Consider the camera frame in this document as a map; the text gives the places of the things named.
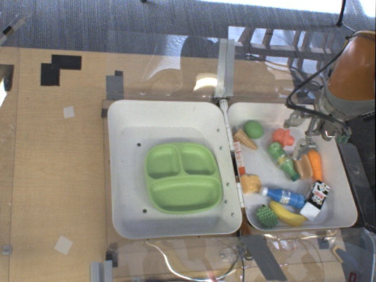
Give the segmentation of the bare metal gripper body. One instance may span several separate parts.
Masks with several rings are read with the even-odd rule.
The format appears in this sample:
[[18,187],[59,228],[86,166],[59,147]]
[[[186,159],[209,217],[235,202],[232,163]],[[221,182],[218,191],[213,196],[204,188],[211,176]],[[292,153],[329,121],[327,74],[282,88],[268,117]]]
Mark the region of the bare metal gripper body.
[[318,116],[312,116],[306,131],[307,137],[321,136],[325,141],[347,142],[350,139],[350,128],[344,122],[332,122]]

